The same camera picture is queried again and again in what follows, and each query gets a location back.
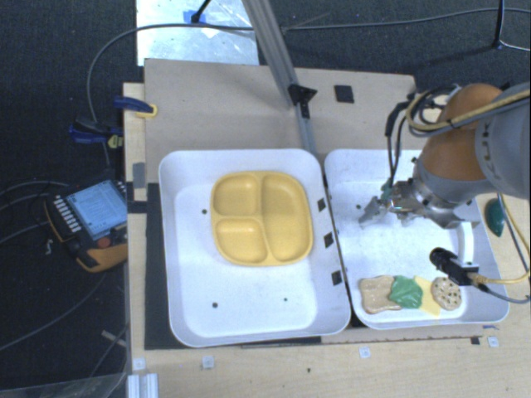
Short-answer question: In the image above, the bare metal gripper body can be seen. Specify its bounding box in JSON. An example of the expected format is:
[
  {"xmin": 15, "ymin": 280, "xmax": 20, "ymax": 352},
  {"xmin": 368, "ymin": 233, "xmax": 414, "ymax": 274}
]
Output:
[{"xmin": 386, "ymin": 179, "xmax": 481, "ymax": 229}]

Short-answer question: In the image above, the white plastic tray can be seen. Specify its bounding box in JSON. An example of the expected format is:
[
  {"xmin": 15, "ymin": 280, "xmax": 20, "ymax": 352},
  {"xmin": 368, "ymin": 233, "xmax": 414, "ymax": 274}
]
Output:
[
  {"xmin": 158, "ymin": 148, "xmax": 353, "ymax": 349},
  {"xmin": 323, "ymin": 148, "xmax": 511, "ymax": 332}
]

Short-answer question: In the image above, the dark green toy leaf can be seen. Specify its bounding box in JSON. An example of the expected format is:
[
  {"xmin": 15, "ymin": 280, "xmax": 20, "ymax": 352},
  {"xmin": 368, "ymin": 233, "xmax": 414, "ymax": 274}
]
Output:
[{"xmin": 485, "ymin": 198, "xmax": 507, "ymax": 238}]

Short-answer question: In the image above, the green toy lettuce leaf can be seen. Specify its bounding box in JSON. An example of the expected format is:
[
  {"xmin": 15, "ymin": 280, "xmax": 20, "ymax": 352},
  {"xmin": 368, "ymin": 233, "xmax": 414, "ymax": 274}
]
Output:
[{"xmin": 387, "ymin": 274, "xmax": 425, "ymax": 310}]

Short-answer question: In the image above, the tan toy bread slice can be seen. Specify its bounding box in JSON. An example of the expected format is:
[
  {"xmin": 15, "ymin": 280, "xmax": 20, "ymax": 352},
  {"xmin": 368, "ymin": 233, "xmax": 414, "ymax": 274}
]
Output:
[{"xmin": 358, "ymin": 274, "xmax": 403, "ymax": 316}]

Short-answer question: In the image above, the tan chocolate chip biscuit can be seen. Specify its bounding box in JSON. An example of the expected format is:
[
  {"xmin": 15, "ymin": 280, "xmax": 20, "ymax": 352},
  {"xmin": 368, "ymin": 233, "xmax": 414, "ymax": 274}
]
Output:
[{"xmin": 430, "ymin": 276, "xmax": 463, "ymax": 312}]

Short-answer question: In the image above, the yellow toy cheese slice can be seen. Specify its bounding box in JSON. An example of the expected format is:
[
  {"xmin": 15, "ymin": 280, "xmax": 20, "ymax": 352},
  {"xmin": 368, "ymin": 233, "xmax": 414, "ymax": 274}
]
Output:
[{"xmin": 413, "ymin": 274, "xmax": 443, "ymax": 318}]

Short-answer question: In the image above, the yellow divided plate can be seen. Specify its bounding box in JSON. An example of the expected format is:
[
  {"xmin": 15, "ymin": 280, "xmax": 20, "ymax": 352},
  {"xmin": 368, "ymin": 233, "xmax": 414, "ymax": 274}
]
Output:
[{"xmin": 209, "ymin": 170, "xmax": 314, "ymax": 269}]

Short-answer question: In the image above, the brown cardboard board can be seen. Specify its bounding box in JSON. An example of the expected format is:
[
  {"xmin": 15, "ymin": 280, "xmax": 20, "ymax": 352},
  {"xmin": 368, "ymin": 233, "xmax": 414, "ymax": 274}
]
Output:
[{"xmin": 143, "ymin": 57, "xmax": 485, "ymax": 350}]

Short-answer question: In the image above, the black cylinder on white bracket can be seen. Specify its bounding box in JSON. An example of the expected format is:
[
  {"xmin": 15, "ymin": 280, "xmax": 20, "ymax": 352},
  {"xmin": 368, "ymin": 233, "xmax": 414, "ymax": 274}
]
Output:
[{"xmin": 429, "ymin": 220, "xmax": 480, "ymax": 286}]

